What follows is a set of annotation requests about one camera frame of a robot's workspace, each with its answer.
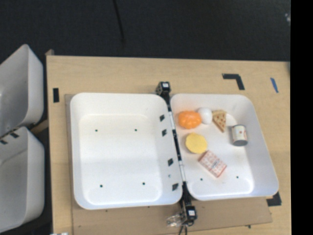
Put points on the thin black and white rod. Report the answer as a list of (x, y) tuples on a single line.
[(176, 146)]

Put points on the pink patterned carton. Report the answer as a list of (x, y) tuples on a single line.
[(212, 163)]

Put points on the orange toy bread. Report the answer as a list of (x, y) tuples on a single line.
[(189, 119)]

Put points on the white egg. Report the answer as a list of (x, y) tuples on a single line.
[(205, 114)]

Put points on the yellow round biscuit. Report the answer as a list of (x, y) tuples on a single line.
[(196, 143)]

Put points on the white plastic tray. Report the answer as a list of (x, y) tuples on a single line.
[(117, 155), (19, 87), (234, 185), (19, 180)]

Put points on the small white can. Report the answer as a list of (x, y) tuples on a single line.
[(239, 134)]

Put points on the toy pizza slice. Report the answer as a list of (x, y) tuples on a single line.
[(220, 119)]

